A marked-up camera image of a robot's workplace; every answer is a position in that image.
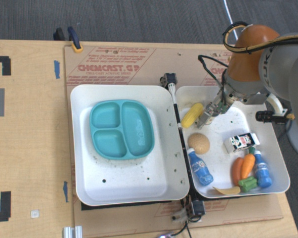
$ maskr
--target blue tape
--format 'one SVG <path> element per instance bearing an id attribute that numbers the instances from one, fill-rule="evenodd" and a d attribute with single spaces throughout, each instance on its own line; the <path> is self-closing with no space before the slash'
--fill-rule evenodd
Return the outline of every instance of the blue tape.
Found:
<path id="1" fill-rule="evenodd" d="M 68 203 L 69 199 L 68 199 L 68 182 L 67 181 L 64 182 L 63 191 L 64 191 L 64 196 L 65 196 L 65 202 Z"/>
<path id="2" fill-rule="evenodd" d="M 54 72 L 56 79 L 60 78 L 60 62 L 54 60 Z"/>

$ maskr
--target black wire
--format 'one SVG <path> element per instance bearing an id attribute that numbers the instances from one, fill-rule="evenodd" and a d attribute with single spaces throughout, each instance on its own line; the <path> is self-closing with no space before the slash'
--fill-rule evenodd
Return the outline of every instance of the black wire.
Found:
<path id="1" fill-rule="evenodd" d="M 180 233 L 182 233 L 183 232 L 183 230 L 185 230 L 186 228 L 187 228 L 187 226 L 188 226 L 188 223 L 187 222 L 185 222 L 185 225 L 184 225 L 184 227 L 179 231 L 179 232 L 177 232 L 177 233 L 175 233 L 175 234 L 172 234 L 171 236 L 177 236 L 177 235 L 179 235 Z"/>
<path id="2" fill-rule="evenodd" d="M 187 231 L 188 231 L 189 237 L 192 238 L 188 225 L 187 225 Z"/>
<path id="3" fill-rule="evenodd" d="M 219 64 L 221 64 L 221 65 L 223 65 L 225 67 L 228 67 L 227 64 L 225 64 L 225 63 L 221 62 L 220 60 L 217 60 L 217 59 L 215 59 L 213 57 L 209 57 L 209 56 L 205 56 L 205 55 L 199 55 L 199 57 L 211 59 L 211 60 L 216 61 L 216 62 L 218 62 Z"/>
<path id="4" fill-rule="evenodd" d="M 200 221 L 201 217 L 202 217 L 202 216 L 197 217 L 196 220 L 193 220 L 193 217 L 192 217 L 191 219 L 189 219 L 189 221 L 190 221 L 190 222 L 193 222 L 193 223 L 196 223 L 196 222 L 199 222 L 199 221 Z"/>
<path id="5" fill-rule="evenodd" d="M 216 62 L 218 62 L 219 64 L 221 64 L 221 65 L 223 65 L 223 66 L 225 66 L 225 67 L 228 67 L 228 65 L 227 64 L 225 64 L 225 63 L 223 63 L 223 62 L 221 62 L 221 61 L 219 61 L 219 60 L 217 60 L 217 59 L 215 59 L 215 58 L 213 58 L 213 57 L 209 57 L 209 56 L 205 56 L 205 55 L 198 55 L 198 60 L 200 61 L 200 63 L 203 65 L 203 68 L 204 68 L 204 70 L 220 85 L 220 86 L 222 86 L 223 87 L 223 85 L 218 81 L 218 79 L 213 75 L 213 73 L 212 72 L 210 72 L 209 70 L 208 70 L 208 68 L 207 68 L 207 65 L 205 64 L 205 62 L 204 62 L 204 60 L 203 60 L 203 58 L 208 58 L 208 59 L 211 59 L 211 60 L 213 60 L 213 61 L 216 61 Z"/>
<path id="6" fill-rule="evenodd" d="M 290 44 L 298 44 L 298 37 L 295 38 L 291 38 L 289 40 L 281 40 L 279 41 L 278 39 L 272 43 L 267 43 L 266 45 L 263 45 L 261 47 L 258 47 L 258 48 L 252 48 L 252 49 L 248 49 L 246 47 L 246 50 L 245 51 L 238 51 L 236 49 L 239 49 L 239 48 L 244 48 L 244 47 L 236 47 L 236 46 L 232 46 L 232 45 L 229 45 L 226 41 L 225 41 L 225 38 L 226 38 L 226 34 L 228 33 L 228 31 L 230 31 L 231 29 L 233 29 L 234 27 L 236 26 L 248 26 L 247 23 L 243 22 L 243 21 L 238 21 L 238 22 L 235 22 L 233 24 L 231 24 L 229 27 L 227 27 L 227 29 L 224 31 L 223 33 L 223 44 L 226 46 L 226 48 L 231 48 L 229 49 L 231 52 L 233 53 L 239 53 L 239 54 L 245 54 L 245 53 L 248 53 L 248 54 L 251 54 L 252 52 L 255 52 L 255 51 L 259 51 L 259 50 L 263 50 L 263 49 L 266 49 L 266 48 L 270 48 L 270 47 L 274 47 L 274 46 L 280 46 L 280 45 L 290 45 Z"/>
<path id="7" fill-rule="evenodd" d="M 182 207 L 184 208 L 184 200 L 183 199 L 180 200 L 180 203 L 181 203 Z"/>
<path id="8" fill-rule="evenodd" d="M 219 64 L 225 66 L 225 67 L 228 67 L 227 64 L 213 58 L 213 57 L 209 57 L 209 56 L 205 56 L 205 55 L 198 55 L 198 60 L 201 62 L 201 64 L 203 65 L 203 68 L 204 70 L 219 84 L 221 85 L 221 91 L 222 91 L 222 102 L 224 103 L 224 105 L 226 105 L 226 97 L 225 97 L 225 93 L 224 93 L 224 84 L 225 84 L 225 78 L 224 78 L 224 74 L 226 72 L 226 69 L 223 71 L 222 73 L 222 78 L 221 78 L 221 83 L 219 83 L 218 79 L 213 75 L 212 72 L 210 72 L 203 60 L 203 58 L 208 58 L 208 59 L 211 59 L 213 61 L 216 61 L 218 62 Z"/>
<path id="9" fill-rule="evenodd" d="M 187 195 L 186 197 L 185 197 L 185 205 L 187 206 L 189 204 L 189 195 Z"/>

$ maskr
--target light wooden surface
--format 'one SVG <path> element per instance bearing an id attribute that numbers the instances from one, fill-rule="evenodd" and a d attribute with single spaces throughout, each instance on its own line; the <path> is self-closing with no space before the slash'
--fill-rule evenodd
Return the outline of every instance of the light wooden surface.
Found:
<path id="1" fill-rule="evenodd" d="M 73 227 L 69 125 L 62 41 L 0 40 L 0 56 L 11 58 L 12 76 L 2 76 L 5 114 L 0 117 L 0 192 L 11 191 L 11 218 L 0 222 L 0 237 L 62 237 Z M 82 45 L 205 49 L 210 45 L 96 43 Z M 54 61 L 60 62 L 60 79 Z M 68 201 L 63 191 L 68 183 Z M 216 227 L 191 228 L 192 237 L 298 237 L 284 193 L 283 218 Z M 31 218 L 31 210 L 40 211 Z M 161 232 L 119 236 L 154 238 Z M 178 237 L 187 238 L 184 231 Z"/>

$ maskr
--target yellow corn toy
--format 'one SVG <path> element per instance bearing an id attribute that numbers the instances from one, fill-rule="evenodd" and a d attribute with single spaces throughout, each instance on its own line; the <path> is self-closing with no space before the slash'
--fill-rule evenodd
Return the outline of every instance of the yellow corn toy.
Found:
<path id="1" fill-rule="evenodd" d="M 203 112 L 203 105 L 201 103 L 194 104 L 182 119 L 181 121 L 182 127 L 183 128 L 190 127 L 194 123 L 194 121 L 202 114 L 202 112 Z"/>

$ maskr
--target black tape mark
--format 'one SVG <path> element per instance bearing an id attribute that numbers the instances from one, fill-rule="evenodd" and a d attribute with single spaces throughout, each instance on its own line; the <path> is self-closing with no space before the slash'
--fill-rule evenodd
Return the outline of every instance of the black tape mark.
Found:
<path id="1" fill-rule="evenodd" d="M 8 221 L 11 217 L 11 191 L 1 192 L 0 196 L 0 222 Z"/>
<path id="2" fill-rule="evenodd" d="M 2 76 L 11 76 L 11 59 L 0 56 L 0 62 L 2 63 Z"/>

